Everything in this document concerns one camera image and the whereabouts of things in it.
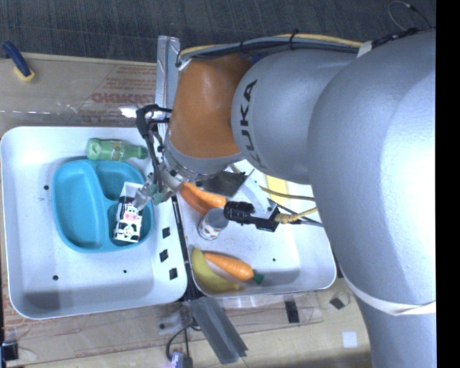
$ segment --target carrot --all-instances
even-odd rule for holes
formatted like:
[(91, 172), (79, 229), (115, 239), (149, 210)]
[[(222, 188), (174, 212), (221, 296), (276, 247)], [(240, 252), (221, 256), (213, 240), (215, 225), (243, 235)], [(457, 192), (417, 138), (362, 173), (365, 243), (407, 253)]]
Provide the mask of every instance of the carrot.
[(254, 273), (252, 267), (244, 261), (239, 261), (238, 259), (230, 258), (229, 256), (217, 255), (209, 252), (204, 252), (203, 254), (211, 263), (217, 265), (222, 270), (225, 270), (240, 281), (248, 281), (252, 278), (256, 283), (260, 284), (264, 278), (263, 275)]
[(183, 182), (179, 192), (191, 207), (202, 214), (214, 208), (221, 208), (227, 202), (226, 197), (202, 191), (190, 182)]

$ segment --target drain hole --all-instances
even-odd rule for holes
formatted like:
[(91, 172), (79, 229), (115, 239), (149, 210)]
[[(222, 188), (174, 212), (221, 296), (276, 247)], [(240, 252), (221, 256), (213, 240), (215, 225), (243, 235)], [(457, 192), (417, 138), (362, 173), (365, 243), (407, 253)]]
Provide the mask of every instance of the drain hole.
[(167, 250), (164, 249), (162, 252), (159, 253), (159, 255), (160, 255), (160, 261), (164, 262), (169, 257), (169, 252), (167, 252)]
[(177, 268), (172, 268), (169, 270), (169, 278), (171, 280), (177, 278)]

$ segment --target blue divided plate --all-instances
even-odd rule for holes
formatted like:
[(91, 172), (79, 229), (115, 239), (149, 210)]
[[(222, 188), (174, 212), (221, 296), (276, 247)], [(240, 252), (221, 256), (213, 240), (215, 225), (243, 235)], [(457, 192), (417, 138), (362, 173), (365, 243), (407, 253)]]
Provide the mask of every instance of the blue divided plate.
[(137, 246), (153, 229), (153, 207), (143, 210), (140, 241), (112, 239), (121, 190), (125, 182), (144, 184), (141, 173), (127, 163), (79, 159), (60, 166), (53, 176), (54, 220), (63, 241), (82, 252), (105, 252)]

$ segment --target gray carpet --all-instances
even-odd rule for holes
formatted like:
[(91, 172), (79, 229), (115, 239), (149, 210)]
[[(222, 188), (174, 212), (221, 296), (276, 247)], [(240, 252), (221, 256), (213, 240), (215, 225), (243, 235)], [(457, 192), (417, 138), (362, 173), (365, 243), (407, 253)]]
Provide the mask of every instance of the gray carpet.
[[(28, 52), (131, 61), (155, 61), (159, 35), (178, 37), (183, 47), (294, 29), (366, 41), (399, 31), (387, 10), (393, 1), (0, 0), (0, 58), (7, 40)], [(401, 1), (425, 19), (394, 4), (391, 13), (399, 25), (435, 26), (436, 0)]]

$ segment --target banana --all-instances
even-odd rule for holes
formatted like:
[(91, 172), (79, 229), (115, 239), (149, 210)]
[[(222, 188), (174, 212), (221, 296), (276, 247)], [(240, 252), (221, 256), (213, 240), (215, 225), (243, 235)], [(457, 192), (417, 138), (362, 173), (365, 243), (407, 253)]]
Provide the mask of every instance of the banana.
[(192, 271), (195, 276), (208, 289), (215, 292), (238, 290), (240, 285), (227, 281), (223, 277), (215, 274), (208, 266), (204, 254), (199, 248), (194, 248), (191, 254)]

